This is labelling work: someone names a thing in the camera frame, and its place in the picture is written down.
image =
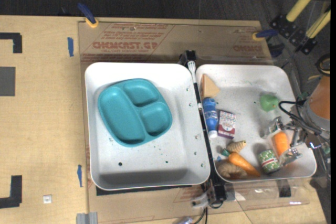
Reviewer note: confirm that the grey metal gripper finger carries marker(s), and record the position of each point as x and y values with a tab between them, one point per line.
292	155
276	126

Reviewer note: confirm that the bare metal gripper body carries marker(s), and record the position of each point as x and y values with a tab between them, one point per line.
299	136

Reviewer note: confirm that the orange rounded cylinder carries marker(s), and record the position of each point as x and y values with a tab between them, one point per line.
281	143

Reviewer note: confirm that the green toy pepper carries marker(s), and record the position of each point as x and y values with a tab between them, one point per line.
268	102

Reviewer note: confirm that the green can with red band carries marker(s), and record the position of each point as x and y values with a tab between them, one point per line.
268	162

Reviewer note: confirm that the tan ribbed toy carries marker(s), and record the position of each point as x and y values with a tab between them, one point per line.
236	146

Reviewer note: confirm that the white and purple carton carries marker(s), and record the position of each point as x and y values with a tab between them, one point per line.
227	124

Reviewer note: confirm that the orange carrot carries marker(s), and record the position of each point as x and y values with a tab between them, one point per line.
240	161

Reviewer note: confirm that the white plastic tray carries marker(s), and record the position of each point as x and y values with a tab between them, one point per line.
147	165
244	86

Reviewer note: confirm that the tan croissant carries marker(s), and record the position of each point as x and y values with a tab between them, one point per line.
229	170

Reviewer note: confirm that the blue bottle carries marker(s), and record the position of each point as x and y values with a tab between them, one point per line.
210	115

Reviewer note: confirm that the thin black and white rod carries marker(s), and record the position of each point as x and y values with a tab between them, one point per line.
202	115

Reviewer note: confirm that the tan bread wedge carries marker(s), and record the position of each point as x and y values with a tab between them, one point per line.
208	87

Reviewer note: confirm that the teal divided plate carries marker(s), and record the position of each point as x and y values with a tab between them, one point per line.
126	112

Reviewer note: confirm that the brown cardboard board red print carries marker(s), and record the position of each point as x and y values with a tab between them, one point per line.
131	44

